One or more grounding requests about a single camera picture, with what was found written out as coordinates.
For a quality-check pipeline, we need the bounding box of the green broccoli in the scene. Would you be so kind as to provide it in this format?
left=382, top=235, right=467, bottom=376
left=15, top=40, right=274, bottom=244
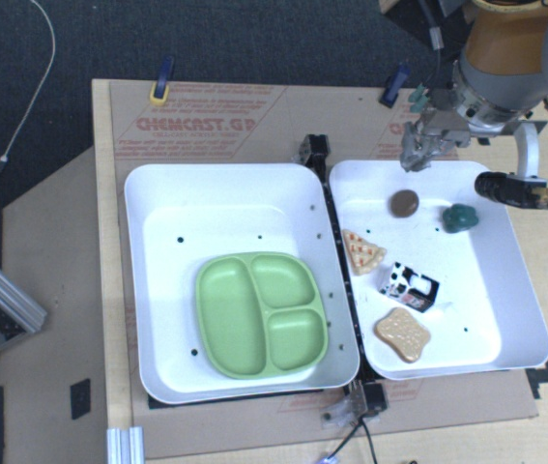
left=442, top=203, right=479, bottom=235

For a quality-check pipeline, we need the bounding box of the brown cardboard board red print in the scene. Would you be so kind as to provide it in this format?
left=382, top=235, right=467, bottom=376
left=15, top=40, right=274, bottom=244
left=108, top=80, right=541, bottom=461

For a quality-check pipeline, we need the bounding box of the tan pizza slice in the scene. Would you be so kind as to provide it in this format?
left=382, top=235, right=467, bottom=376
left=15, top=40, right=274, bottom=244
left=341, top=228, right=388, bottom=276

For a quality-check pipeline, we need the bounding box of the thin black and white rod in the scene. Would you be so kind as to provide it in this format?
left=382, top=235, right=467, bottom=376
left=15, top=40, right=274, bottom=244
left=315, top=156, right=367, bottom=387

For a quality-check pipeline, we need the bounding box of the white plastic tray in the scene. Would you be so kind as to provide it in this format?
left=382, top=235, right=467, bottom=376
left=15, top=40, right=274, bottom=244
left=123, top=162, right=362, bottom=405
left=328, top=159, right=548, bottom=382

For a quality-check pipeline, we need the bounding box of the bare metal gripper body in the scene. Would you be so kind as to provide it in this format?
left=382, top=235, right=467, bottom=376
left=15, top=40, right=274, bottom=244
left=415, top=86, right=529, bottom=148

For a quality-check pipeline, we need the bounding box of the brown round biscuit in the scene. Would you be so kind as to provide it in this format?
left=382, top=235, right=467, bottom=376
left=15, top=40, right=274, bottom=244
left=389, top=188, right=420, bottom=219

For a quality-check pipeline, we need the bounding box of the tan bread slice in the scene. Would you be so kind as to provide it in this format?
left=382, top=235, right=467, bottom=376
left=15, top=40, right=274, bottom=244
left=373, top=306, right=432, bottom=364

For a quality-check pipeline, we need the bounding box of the green divided plate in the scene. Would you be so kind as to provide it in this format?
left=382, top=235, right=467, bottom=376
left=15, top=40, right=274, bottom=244
left=194, top=250, right=330, bottom=381

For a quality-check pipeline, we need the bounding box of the black cylinder on white bracket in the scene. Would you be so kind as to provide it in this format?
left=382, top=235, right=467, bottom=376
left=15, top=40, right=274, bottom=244
left=474, top=120, right=548, bottom=210

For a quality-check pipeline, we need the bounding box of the black and white carton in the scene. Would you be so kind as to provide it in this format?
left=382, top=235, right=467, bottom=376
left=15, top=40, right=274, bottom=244
left=378, top=260, right=441, bottom=314

